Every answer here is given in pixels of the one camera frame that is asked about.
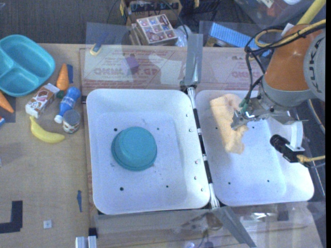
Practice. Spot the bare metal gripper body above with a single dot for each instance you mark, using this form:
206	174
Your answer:
263	110

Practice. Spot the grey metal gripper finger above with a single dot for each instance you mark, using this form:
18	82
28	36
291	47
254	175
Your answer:
238	121

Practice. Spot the yellow cloth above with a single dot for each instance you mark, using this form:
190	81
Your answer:
222	112

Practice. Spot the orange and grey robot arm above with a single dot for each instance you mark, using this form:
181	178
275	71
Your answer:
285	68

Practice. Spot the white plastic tray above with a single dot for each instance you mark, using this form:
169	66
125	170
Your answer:
258	169
168	143

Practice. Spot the brown cardboard board red print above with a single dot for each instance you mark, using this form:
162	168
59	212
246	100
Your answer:
155	68

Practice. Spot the teal bowl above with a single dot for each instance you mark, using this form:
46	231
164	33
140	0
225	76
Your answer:
134	148

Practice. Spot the wooden picture puzzle box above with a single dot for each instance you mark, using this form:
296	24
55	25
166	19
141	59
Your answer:
156	30

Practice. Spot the small grey-topped can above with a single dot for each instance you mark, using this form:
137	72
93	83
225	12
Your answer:
71	120

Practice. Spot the blue bottle with white cap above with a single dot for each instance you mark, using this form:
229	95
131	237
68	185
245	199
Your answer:
67	101

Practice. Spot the orange carrot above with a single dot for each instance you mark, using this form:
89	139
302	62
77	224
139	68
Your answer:
62	79
5	103

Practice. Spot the yellow banana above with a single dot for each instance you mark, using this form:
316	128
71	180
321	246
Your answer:
45	136

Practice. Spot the brown and white carton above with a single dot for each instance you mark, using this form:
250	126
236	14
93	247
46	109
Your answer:
41	99

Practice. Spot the blue divided plate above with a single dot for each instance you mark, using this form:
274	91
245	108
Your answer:
23	63

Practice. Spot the black cylinder on white bracket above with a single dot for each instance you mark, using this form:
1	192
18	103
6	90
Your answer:
280	142

